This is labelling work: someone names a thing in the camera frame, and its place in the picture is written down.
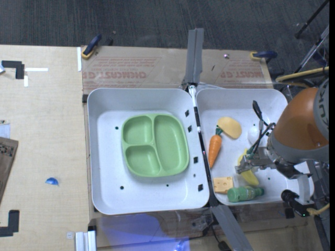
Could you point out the brown cardboard board red print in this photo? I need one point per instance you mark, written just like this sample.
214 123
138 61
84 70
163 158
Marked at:
162 69

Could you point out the small blue dome piece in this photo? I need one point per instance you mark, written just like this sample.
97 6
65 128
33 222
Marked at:
52 181

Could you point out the yellow oval slice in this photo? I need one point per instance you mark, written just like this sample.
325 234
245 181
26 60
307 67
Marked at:
230 127

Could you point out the white plastic tray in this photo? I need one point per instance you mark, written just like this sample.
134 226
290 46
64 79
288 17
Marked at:
146 195
235 106

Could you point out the green divided plate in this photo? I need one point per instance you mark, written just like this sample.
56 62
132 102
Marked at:
167 142

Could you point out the orange carrot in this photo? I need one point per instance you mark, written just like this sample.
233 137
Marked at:
214 148

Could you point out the yellow banana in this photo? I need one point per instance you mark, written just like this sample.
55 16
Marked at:
250 178

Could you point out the brown paper packet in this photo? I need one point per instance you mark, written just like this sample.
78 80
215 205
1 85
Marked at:
6 161

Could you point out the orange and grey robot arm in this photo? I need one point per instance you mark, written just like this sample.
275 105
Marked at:
295 129

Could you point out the yellow cheese slice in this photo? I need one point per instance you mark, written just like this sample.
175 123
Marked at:
222 184

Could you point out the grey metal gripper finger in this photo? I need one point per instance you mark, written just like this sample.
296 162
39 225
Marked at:
239 169
245 161

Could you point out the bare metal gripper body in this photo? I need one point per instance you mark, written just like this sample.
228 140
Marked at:
263 159

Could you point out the green plastic bottle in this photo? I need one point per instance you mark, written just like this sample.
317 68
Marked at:
240 193

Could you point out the black cylinder on white bracket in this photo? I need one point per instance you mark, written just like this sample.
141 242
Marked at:
294 200

